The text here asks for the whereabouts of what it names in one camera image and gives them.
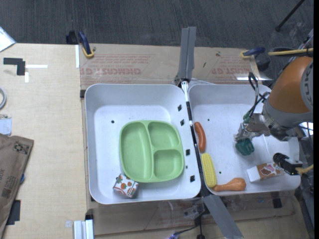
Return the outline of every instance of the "wooden table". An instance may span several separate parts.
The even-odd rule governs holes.
[[[81,76],[76,67],[75,46],[17,43],[0,52],[0,61],[4,57],[22,58],[26,65],[48,67],[30,68],[29,82],[26,83],[24,76],[16,75],[16,66],[0,64],[0,86],[7,93],[7,103],[0,113],[12,116],[11,135],[34,140],[24,173],[25,181],[16,197],[21,200],[20,221],[7,226],[3,238],[70,239],[70,224],[84,220],[87,212],[85,146],[79,95]],[[292,203],[294,213],[291,215],[242,220],[237,225],[246,239],[309,238],[298,201],[292,199]],[[182,229],[96,237],[167,238]],[[216,224],[204,225],[203,233],[207,239],[223,238]],[[194,229],[180,237],[195,238],[197,234],[199,229]]]

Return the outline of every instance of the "small box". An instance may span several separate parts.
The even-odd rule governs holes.
[[[247,169],[247,173],[250,182],[258,182],[270,177],[284,175],[285,171],[275,162],[268,162]]]
[[[138,186],[139,184],[136,181],[131,180],[129,177],[123,174],[120,174],[118,177],[116,177],[116,182],[113,186],[113,189],[129,198],[132,198],[138,189]]]

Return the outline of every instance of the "white plastic tray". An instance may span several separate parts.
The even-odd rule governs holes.
[[[260,93],[270,91],[259,86]],[[247,193],[271,192],[296,189],[301,182],[300,176],[273,177],[261,182],[250,183],[246,170],[255,165],[271,162],[276,152],[289,157],[299,157],[298,140],[281,142],[272,136],[253,138],[255,151],[249,156],[237,152],[233,135],[238,132],[243,115],[251,108],[255,92],[250,85],[194,85],[189,89],[189,101],[193,122],[200,122],[206,135],[206,150],[216,172],[217,184],[225,184],[235,177],[244,178],[244,191],[210,191],[220,196]],[[262,111],[262,103],[255,112]]]
[[[175,85],[95,84],[85,93],[89,188],[101,204],[191,199],[201,187],[183,91]],[[140,183],[134,198],[113,191],[121,168],[122,127],[135,120],[161,120],[179,132],[184,171],[170,181]]]

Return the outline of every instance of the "brown paper bag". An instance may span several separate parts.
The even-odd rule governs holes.
[[[0,134],[0,238],[34,141],[19,136]]]

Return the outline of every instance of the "green divided tray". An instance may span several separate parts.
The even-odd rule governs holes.
[[[172,180],[184,169],[178,131],[163,121],[136,120],[124,125],[120,158],[125,175],[137,182]]]

